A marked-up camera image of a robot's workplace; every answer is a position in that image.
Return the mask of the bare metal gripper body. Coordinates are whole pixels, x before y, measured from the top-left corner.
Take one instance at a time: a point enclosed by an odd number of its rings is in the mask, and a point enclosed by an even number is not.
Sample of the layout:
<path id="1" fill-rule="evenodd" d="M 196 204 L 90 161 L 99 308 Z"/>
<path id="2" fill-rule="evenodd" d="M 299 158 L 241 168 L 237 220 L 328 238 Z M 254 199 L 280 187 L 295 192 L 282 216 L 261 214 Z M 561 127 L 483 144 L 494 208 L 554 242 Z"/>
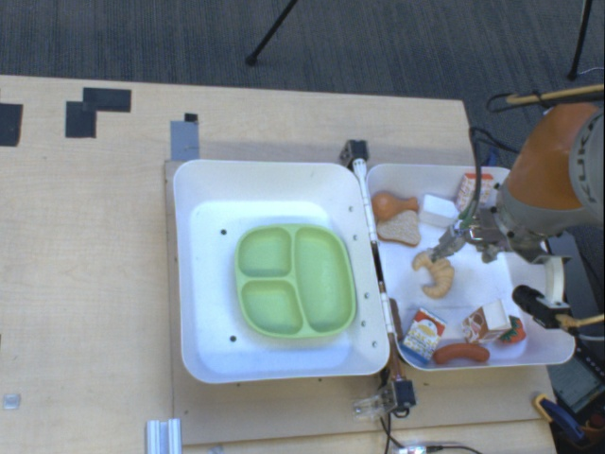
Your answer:
<path id="1" fill-rule="evenodd" d="M 528 263 L 545 261 L 545 237 L 531 232 L 503 208 L 479 209 L 465 238 L 484 263 L 492 263 L 500 253 L 516 253 Z"/>

